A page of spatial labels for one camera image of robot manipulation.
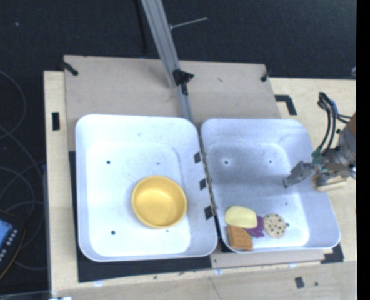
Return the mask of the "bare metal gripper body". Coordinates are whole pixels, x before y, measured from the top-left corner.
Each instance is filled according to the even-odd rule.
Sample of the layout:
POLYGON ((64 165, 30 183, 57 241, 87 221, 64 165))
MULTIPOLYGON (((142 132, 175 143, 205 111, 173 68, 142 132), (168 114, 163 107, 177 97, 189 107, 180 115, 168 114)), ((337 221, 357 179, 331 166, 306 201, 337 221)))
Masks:
POLYGON ((322 150, 312 154, 314 170, 320 180, 345 180, 356 178, 356 153, 347 145, 322 150))

